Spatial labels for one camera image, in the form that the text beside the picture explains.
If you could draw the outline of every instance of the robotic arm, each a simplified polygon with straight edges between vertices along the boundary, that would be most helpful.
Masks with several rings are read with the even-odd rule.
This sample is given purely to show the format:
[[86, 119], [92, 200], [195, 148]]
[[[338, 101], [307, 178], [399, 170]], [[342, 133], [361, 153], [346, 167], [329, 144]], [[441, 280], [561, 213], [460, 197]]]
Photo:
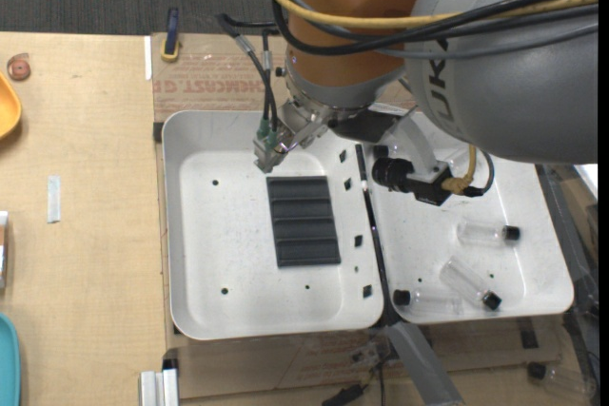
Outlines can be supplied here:
[[397, 137], [415, 146], [412, 167], [381, 158], [377, 183], [399, 188], [392, 171], [435, 185], [451, 177], [408, 117], [374, 109], [398, 79], [437, 127], [482, 151], [528, 163], [598, 160], [598, 0], [273, 5], [288, 42], [278, 74], [290, 99], [277, 109], [276, 130], [254, 141], [263, 172], [330, 129], [371, 144]]

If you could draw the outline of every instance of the clear plastic bottle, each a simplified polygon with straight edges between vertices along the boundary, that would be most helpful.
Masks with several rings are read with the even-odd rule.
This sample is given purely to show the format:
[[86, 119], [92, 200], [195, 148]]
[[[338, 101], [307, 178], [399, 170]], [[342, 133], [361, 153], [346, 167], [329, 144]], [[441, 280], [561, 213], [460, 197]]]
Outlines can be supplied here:
[[501, 298], [489, 288], [484, 279], [455, 256], [443, 266], [440, 279], [473, 304], [483, 305], [493, 311], [501, 304]]
[[461, 296], [441, 288], [397, 289], [393, 293], [393, 302], [413, 315], [455, 317], [463, 314]]
[[462, 243], [507, 244], [521, 237], [521, 230], [502, 222], [481, 222], [462, 218], [457, 223], [457, 239]]
[[530, 362], [526, 367], [529, 378], [543, 386], [548, 393], [573, 399], [590, 399], [597, 391], [597, 383], [579, 371], [558, 365]]

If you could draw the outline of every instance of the wooden table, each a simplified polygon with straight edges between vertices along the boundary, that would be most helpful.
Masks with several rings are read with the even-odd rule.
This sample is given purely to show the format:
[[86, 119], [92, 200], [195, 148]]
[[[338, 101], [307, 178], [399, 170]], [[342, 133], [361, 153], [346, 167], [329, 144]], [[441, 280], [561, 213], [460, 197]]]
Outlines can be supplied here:
[[[144, 43], [129, 36], [0, 33], [0, 69], [6, 73], [12, 55], [28, 52], [32, 70], [26, 81], [12, 83], [23, 119], [0, 142], [0, 209], [10, 213], [0, 312], [19, 335], [22, 406], [136, 405], [139, 373], [158, 371], [168, 348], [158, 146]], [[47, 222], [50, 175], [61, 177], [55, 223]], [[562, 331], [559, 340], [563, 363], [577, 368], [568, 334]], [[493, 398], [573, 404], [529, 384], [521, 365], [451, 377], [469, 405]], [[338, 389], [187, 404], [320, 404]], [[373, 383], [354, 406], [379, 404], [378, 392]], [[422, 404], [409, 380], [388, 381], [387, 404], [404, 401]]]

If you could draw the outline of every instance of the yellow cable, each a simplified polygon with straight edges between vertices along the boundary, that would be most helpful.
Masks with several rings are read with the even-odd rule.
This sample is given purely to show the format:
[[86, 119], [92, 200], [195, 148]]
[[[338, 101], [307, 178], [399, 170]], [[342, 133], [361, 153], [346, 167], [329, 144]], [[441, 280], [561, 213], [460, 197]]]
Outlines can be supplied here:
[[460, 178], [447, 178], [442, 182], [442, 189], [455, 195], [462, 195], [464, 189], [474, 181], [476, 171], [476, 148], [469, 145], [469, 166], [464, 176]]
[[[416, 17], [347, 17], [341, 15], [324, 14], [307, 10], [291, 0], [276, 0], [284, 9], [293, 14], [306, 19], [307, 21], [316, 22], [319, 24], [330, 24], [341, 26], [343, 28], [358, 28], [358, 29], [409, 29], [424, 26], [426, 24], [441, 21], [459, 15], [461, 12], [452, 12], [435, 15], [422, 15]], [[570, 9], [573, 7], [588, 6], [597, 4], [599, 0], [548, 0], [538, 2], [532, 6], [510, 10], [499, 15], [487, 17], [487, 19], [499, 19], [503, 17], [513, 17], [520, 15], [528, 15], [540, 12], [548, 12], [551, 10]]]

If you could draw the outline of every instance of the white tray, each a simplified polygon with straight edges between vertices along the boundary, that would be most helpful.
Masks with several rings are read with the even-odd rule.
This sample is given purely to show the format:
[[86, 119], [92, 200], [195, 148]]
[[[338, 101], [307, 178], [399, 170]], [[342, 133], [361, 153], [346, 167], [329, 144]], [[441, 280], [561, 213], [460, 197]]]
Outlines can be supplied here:
[[[424, 116], [416, 120], [439, 159], [462, 143]], [[258, 337], [364, 329], [383, 310], [355, 144], [328, 132], [296, 148], [270, 176], [328, 178], [341, 263], [278, 268], [266, 175], [254, 164], [258, 112], [184, 111], [165, 122], [169, 293], [175, 325], [195, 339]], [[346, 151], [341, 163], [339, 155]], [[374, 161], [368, 154], [368, 171]], [[370, 182], [389, 287], [439, 286], [443, 263], [468, 259], [502, 297], [499, 312], [465, 304], [461, 315], [411, 315], [417, 323], [560, 313], [573, 285], [534, 166], [495, 159], [496, 182], [482, 198], [451, 197], [443, 206], [416, 202]], [[350, 190], [344, 181], [351, 178]], [[475, 185], [483, 185], [479, 164]], [[460, 215], [499, 217], [522, 228], [510, 248], [464, 247], [454, 236]], [[354, 237], [363, 236], [356, 247]], [[372, 287], [367, 298], [363, 289]]]

